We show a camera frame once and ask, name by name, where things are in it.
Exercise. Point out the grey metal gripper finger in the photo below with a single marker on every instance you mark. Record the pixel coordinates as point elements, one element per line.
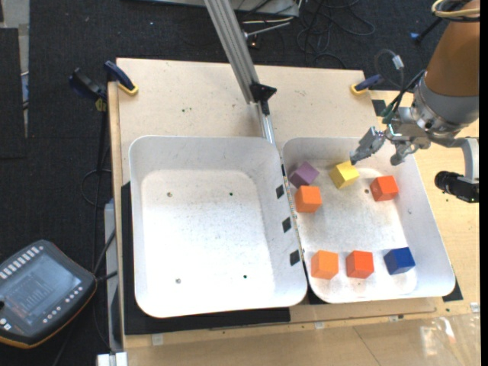
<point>402,151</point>
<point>368,143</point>

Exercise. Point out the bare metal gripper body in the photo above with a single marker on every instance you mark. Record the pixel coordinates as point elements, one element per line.
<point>409,131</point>

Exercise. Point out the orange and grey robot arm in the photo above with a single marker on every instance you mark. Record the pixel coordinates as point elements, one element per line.
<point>453,63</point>

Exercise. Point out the yellow cube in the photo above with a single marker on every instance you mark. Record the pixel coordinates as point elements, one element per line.
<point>344,175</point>

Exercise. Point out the red-orange cube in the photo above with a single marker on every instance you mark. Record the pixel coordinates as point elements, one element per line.
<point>360,264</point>
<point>384,188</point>

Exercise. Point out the purple cube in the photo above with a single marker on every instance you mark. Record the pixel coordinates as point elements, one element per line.
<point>304,174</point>

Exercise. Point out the orange cube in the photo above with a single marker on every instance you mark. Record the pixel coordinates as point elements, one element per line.
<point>324,265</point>
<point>308,199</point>

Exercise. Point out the white plastic tray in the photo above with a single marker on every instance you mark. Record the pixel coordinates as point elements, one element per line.
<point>354,227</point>
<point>206,227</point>

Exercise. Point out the blue cube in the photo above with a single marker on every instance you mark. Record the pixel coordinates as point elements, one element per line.
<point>399,261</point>

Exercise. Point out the pale wood board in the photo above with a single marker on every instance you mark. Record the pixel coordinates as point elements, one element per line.
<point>198,101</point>

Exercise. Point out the black cylinder on white bracket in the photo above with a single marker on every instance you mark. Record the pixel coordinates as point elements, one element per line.
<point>457,186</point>

